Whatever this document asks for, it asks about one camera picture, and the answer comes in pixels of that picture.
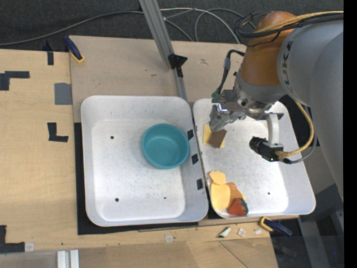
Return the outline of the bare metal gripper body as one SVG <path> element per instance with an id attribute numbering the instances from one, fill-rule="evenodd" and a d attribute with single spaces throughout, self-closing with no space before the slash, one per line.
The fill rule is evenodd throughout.
<path id="1" fill-rule="evenodd" d="M 240 89 L 223 90 L 219 95 L 220 114 L 239 112 L 240 119 L 251 117 L 259 120 L 274 103 L 259 102 Z"/>

